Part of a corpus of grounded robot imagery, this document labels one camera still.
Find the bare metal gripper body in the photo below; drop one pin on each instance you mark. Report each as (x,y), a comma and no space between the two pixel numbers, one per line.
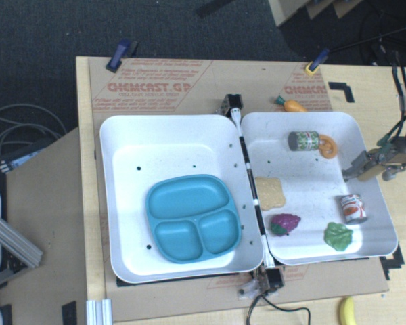
(397,157)

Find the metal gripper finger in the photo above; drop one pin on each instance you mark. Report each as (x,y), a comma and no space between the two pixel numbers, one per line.
(369,173)
(357,164)

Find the orange pretzel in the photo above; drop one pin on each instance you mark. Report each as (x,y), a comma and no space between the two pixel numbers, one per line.
(331,152)

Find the red and white can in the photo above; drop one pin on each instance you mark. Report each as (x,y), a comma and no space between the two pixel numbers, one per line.
(353,210)

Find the white plastic tray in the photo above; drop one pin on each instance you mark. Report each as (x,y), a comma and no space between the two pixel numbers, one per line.
(308,178)
(176,137)

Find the green can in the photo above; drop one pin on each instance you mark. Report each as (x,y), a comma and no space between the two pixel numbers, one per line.
(302,141)

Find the green lettuce leaf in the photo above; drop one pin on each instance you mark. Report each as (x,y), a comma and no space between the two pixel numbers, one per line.
(338,237)

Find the orange carrot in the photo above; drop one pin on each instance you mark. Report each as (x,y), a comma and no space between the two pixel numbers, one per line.
(293,106)

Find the purple grapes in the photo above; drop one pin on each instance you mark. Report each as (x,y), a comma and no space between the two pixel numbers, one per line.
(286,222)

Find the beige bread slice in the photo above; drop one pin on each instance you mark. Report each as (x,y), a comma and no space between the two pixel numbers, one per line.
(269,193)

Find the thin black and white rod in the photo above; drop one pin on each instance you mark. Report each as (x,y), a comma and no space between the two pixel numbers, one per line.
(245,151)

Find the yellow banana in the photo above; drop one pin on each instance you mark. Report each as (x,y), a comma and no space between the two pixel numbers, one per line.
(348,311)

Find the blue divided plate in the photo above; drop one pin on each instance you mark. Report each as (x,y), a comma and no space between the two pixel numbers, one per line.
(189,212)

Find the brown cardboard board red print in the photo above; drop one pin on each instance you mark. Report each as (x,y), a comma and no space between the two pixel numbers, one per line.
(196,80)

